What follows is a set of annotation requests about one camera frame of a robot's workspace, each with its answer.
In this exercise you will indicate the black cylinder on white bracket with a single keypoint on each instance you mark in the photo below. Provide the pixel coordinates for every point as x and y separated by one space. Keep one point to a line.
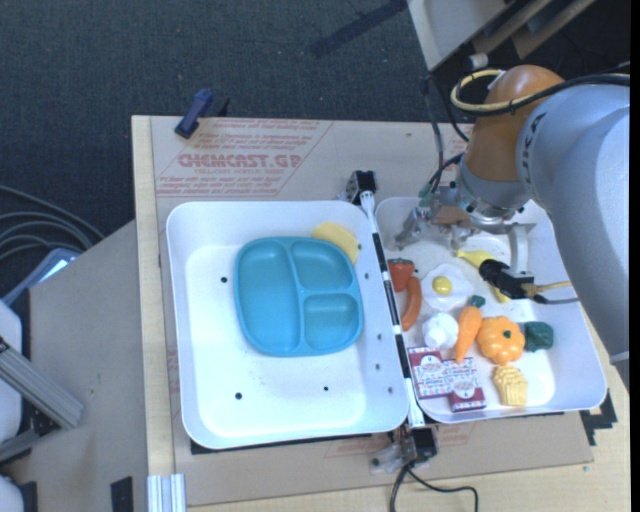
507 279

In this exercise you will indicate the white toy garlic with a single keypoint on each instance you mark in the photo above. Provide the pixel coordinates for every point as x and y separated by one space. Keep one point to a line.
440 330

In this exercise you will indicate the orange carrot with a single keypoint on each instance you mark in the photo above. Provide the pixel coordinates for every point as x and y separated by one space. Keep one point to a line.
467 327

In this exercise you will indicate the orange toy sausage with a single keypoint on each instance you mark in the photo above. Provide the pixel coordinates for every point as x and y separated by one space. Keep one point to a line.
412 302

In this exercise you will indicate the red and white packet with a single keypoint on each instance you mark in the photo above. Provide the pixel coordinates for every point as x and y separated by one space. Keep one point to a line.
426 372
465 385

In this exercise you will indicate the brown cardboard board red print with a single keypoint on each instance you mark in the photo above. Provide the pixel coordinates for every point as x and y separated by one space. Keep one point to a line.
250 160

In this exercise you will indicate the blue divided plate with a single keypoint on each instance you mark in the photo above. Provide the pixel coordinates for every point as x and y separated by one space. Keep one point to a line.
270 300

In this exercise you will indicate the white plastic tray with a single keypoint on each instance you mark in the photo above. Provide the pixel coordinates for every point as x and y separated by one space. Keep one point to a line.
565 360
280 400

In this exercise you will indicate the yellow toy fries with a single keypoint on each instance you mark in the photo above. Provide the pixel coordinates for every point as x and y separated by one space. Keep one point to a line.
511 386

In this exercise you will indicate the green broccoli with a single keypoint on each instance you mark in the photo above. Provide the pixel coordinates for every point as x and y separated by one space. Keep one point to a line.
539 336

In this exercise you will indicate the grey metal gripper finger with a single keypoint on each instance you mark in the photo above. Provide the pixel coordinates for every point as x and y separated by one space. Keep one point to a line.
411 227
457 237

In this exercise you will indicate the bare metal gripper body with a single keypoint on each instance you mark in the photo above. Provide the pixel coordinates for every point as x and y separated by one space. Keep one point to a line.
482 216

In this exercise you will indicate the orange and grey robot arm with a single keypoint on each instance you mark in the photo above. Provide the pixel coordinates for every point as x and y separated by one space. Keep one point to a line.
575 165

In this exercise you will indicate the yellow oval toy food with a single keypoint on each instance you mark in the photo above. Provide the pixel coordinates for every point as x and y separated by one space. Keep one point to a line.
334 235

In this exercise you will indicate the orange toy pumpkin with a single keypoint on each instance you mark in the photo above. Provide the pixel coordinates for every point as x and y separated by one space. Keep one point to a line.
500 341

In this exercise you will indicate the yellow banana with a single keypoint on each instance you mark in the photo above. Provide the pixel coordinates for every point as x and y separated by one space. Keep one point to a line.
474 257

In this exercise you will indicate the thin black and white rod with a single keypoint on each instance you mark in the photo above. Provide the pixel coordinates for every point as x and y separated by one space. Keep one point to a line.
389 292

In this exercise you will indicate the white and yellow fried egg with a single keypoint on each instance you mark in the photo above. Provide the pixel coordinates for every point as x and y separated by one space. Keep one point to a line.
442 286

